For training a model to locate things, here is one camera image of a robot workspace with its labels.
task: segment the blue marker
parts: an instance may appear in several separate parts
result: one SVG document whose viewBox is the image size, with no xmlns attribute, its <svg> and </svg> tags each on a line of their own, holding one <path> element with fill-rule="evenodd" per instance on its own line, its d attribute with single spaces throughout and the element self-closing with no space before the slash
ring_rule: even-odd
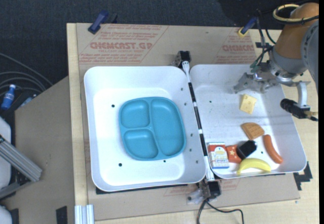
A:
<svg viewBox="0 0 324 224">
<path fill-rule="evenodd" d="M 16 85 L 10 84 L 9 91 L 5 94 L 4 101 L 1 104 L 1 109 L 7 110 L 10 108 L 15 98 L 15 89 L 16 89 Z"/>
</svg>

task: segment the toy sausage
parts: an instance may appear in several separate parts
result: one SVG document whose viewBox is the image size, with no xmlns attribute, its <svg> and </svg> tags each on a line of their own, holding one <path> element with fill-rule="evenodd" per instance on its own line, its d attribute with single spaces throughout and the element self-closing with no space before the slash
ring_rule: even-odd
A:
<svg viewBox="0 0 324 224">
<path fill-rule="evenodd" d="M 274 149 L 271 136 L 270 135 L 264 135 L 263 136 L 263 142 L 265 149 L 267 150 L 269 156 L 271 159 L 276 162 L 277 164 L 281 164 L 284 160 L 282 157 L 277 153 L 277 151 Z"/>
</svg>

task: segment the blue plate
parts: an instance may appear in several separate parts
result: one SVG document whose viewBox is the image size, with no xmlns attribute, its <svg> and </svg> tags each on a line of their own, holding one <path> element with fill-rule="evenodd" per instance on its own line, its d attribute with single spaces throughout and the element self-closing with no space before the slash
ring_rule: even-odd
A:
<svg viewBox="0 0 324 224">
<path fill-rule="evenodd" d="M 137 160 L 175 157 L 186 146 L 181 114 L 163 97 L 125 102 L 119 110 L 119 128 L 127 153 Z"/>
</svg>

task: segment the wooden edge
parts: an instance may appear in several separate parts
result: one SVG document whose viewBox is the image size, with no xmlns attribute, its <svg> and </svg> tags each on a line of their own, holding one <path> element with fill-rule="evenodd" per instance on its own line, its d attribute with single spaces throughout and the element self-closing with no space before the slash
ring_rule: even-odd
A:
<svg viewBox="0 0 324 224">
<path fill-rule="evenodd" d="M 73 151 L 74 199 L 76 205 L 88 204 L 80 76 L 78 66 L 76 24 L 67 23 L 68 72 L 71 103 L 71 132 Z"/>
</svg>

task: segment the cheese slice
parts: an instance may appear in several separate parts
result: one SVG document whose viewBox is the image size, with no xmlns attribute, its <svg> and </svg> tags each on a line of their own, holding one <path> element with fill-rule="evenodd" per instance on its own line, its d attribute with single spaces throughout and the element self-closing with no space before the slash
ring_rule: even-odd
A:
<svg viewBox="0 0 324 224">
<path fill-rule="evenodd" d="M 256 102 L 257 102 L 256 98 L 248 94 L 244 94 L 239 109 L 248 114 L 252 114 Z"/>
</svg>

